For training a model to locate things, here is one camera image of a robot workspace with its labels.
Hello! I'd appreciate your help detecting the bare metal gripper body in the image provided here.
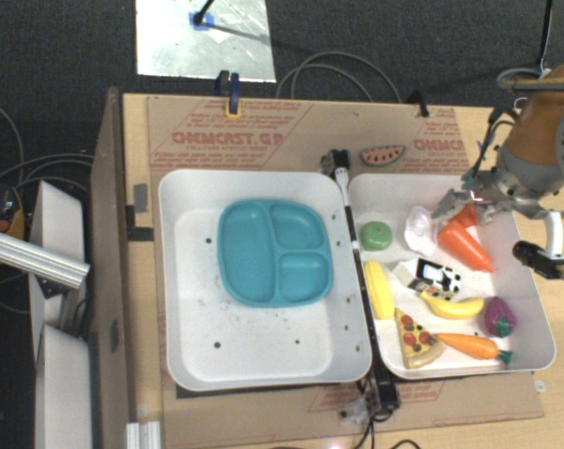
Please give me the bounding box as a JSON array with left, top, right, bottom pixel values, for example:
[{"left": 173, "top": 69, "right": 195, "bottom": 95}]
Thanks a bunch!
[{"left": 462, "top": 171, "right": 544, "bottom": 218}]

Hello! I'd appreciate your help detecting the brown cardboard board red print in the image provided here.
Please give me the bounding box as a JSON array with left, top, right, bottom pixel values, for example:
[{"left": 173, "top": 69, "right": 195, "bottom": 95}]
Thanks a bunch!
[{"left": 145, "top": 94, "right": 545, "bottom": 439}]

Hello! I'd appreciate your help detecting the red watermelon slice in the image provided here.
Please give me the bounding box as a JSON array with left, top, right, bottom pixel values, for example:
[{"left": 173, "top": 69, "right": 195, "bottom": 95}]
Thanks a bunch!
[{"left": 359, "top": 144, "right": 408, "bottom": 167}]

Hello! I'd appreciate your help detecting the green round doughnut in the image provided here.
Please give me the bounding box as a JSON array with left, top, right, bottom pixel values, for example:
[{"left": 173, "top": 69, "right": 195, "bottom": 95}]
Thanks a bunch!
[{"left": 360, "top": 220, "right": 394, "bottom": 253}]

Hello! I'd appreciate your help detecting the white plastic tray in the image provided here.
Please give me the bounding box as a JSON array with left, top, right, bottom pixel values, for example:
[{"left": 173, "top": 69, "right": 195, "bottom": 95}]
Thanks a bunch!
[
  {"left": 157, "top": 168, "right": 374, "bottom": 393},
  {"left": 347, "top": 172, "right": 557, "bottom": 382}
]

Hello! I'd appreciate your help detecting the yellow banana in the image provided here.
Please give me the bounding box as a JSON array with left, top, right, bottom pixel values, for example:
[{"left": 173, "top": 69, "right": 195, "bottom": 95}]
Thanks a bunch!
[{"left": 418, "top": 289, "right": 486, "bottom": 321}]

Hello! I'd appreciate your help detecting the yellow corn cob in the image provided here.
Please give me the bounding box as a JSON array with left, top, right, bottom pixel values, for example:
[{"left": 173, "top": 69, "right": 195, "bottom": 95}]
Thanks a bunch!
[{"left": 363, "top": 259, "right": 397, "bottom": 322}]

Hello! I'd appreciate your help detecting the orange squeeze bottle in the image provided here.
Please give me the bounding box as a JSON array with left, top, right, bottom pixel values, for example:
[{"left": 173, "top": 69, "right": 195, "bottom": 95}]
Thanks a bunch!
[{"left": 436, "top": 203, "right": 496, "bottom": 274}]

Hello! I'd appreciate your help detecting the purple eggplant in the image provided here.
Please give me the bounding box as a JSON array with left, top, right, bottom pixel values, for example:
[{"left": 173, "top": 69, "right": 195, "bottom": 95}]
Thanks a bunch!
[{"left": 484, "top": 296, "right": 516, "bottom": 338}]

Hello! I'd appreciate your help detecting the pizza slice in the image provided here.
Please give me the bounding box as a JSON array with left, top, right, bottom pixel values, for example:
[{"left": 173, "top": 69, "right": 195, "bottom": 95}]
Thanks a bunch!
[{"left": 393, "top": 307, "right": 447, "bottom": 370}]

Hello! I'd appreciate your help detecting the black and white carton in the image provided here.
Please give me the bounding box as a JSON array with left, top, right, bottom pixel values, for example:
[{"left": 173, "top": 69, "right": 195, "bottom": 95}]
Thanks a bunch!
[{"left": 392, "top": 256, "right": 463, "bottom": 305}]

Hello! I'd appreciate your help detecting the orange carrot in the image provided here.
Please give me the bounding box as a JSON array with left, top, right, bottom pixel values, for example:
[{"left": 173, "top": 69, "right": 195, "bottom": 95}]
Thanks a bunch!
[{"left": 435, "top": 331, "right": 513, "bottom": 366}]

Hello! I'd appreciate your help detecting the thin black and white rod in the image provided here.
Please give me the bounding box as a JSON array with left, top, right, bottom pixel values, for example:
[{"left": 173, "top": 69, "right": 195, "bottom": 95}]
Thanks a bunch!
[{"left": 336, "top": 166, "right": 386, "bottom": 390}]

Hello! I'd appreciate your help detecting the blue divided plate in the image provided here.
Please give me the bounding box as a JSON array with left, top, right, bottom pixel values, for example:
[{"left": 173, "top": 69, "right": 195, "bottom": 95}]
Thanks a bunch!
[{"left": 216, "top": 198, "right": 335, "bottom": 308}]

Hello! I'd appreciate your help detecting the black cylinder on white bracket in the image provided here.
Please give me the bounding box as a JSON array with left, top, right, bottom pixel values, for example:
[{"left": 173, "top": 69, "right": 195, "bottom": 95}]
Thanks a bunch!
[{"left": 512, "top": 210, "right": 564, "bottom": 288}]

